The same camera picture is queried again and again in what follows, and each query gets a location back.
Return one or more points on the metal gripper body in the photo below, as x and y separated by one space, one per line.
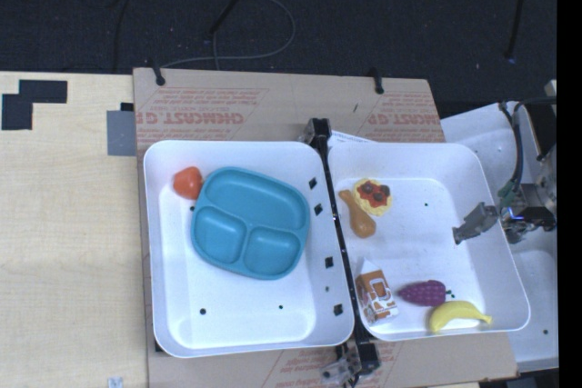
532 215

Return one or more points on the blue divided plate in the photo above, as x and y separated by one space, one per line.
254 195

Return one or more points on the thin black rod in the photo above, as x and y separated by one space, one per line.
337 218

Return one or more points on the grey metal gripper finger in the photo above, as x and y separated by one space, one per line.
484 213
466 233

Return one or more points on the orange and white carton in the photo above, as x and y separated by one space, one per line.
375 295

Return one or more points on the brown cardboard board red print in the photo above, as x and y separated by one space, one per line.
273 104

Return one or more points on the white paper sheet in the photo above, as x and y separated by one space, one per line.
346 137

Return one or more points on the orange toy pepper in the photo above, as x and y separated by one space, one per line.
186 182

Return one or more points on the white plastic tray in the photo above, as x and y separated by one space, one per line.
423 241
236 313

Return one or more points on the purple toy grapes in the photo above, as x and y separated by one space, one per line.
425 293

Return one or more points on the toy spaghetti with meatballs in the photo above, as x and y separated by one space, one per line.
373 196

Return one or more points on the yellow banana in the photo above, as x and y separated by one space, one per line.
450 314

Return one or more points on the brown toy chicken drumstick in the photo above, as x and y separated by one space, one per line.
362 222

